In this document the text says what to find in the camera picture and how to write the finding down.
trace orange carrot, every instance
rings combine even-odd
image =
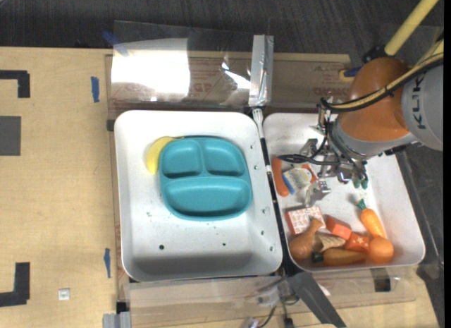
[[[386,238],[385,231],[383,230],[382,223],[379,220],[376,212],[372,209],[366,207],[365,202],[361,199],[357,206],[362,209],[362,213],[360,214],[360,220],[363,225],[365,225],[366,230],[373,236],[373,238],[377,236],[381,236],[382,238]]]
[[[290,191],[283,181],[282,160],[278,159],[277,157],[273,157],[271,161],[271,167],[273,168],[274,183],[276,185],[277,193],[280,196],[288,196],[290,194]]]

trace blue tape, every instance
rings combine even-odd
[[[105,248],[104,261],[108,278],[111,278],[111,268],[110,268],[111,258],[110,258],[110,250],[108,248]]]
[[[91,91],[92,91],[92,98],[94,99],[94,102],[99,102],[99,95],[100,95],[100,89],[99,89],[99,79],[97,77],[91,76]]]
[[[122,56],[127,57],[128,51],[121,45],[121,41],[111,32],[103,31],[101,36],[107,41],[113,48],[119,52]]]
[[[295,189],[292,187],[291,182],[286,178],[285,175],[282,175],[282,179],[288,190],[290,191],[290,194],[293,195],[295,193]]]
[[[350,70],[345,71],[345,73],[343,73],[343,75],[344,75],[345,77],[355,77],[355,75],[357,74],[357,72],[360,71],[360,68],[362,68],[362,67],[359,66],[359,67],[351,68]]]

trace gray carpet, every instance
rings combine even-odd
[[[115,20],[130,20],[270,32],[275,35],[276,51],[348,53],[359,63],[374,44],[388,41],[418,1],[8,0],[0,6],[0,45],[106,47],[101,32],[112,32]],[[416,61],[443,26],[442,0],[400,56]],[[428,247],[419,274],[428,284],[440,326],[444,327],[444,268],[440,263],[444,262],[443,153],[425,147],[408,149],[400,161]]]

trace red box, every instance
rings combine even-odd
[[[369,237],[352,232],[350,238],[345,244],[345,249],[361,253],[369,253]]]
[[[351,236],[352,230],[349,224],[338,220],[330,215],[327,216],[326,228],[336,236],[348,240]]]

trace metal rod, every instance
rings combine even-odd
[[[385,52],[388,56],[396,55],[438,1],[440,0],[420,0],[406,21],[385,46]]]

